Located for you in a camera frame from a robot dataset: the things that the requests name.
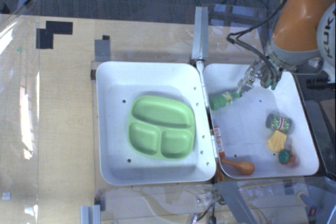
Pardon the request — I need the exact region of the pale wooden board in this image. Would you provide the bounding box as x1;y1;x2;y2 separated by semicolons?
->
0;14;297;224

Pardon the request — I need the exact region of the green and white can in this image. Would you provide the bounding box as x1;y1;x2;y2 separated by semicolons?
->
265;113;292;134

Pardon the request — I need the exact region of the brown toy chicken drumstick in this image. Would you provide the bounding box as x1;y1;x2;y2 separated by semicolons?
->
220;156;256;177

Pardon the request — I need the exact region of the white plastic tray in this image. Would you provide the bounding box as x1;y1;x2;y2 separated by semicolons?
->
203;63;321;180
95;61;217;187

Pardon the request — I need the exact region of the green and orange toy vegetable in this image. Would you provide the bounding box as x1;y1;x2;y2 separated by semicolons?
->
278;148;296;166

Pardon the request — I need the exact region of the green toy bottle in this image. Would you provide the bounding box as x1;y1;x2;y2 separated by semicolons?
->
208;91;243;111

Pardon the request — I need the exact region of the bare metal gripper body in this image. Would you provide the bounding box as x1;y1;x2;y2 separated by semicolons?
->
244;56;284;88

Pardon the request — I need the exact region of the green divided plate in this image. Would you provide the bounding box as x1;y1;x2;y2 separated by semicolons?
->
127;94;196;162

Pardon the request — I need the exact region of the yellow fan-shaped toy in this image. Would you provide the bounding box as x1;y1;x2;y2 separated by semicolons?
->
267;130;288;153

